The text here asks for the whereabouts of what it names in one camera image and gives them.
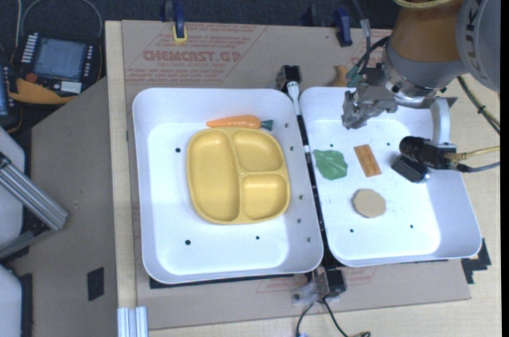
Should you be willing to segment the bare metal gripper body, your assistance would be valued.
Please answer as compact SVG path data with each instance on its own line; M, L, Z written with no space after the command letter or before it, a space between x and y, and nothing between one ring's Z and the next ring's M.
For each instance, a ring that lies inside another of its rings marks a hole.
M352 94L354 114L394 113L399 105L421 102L429 88L418 85L390 65L366 68Z

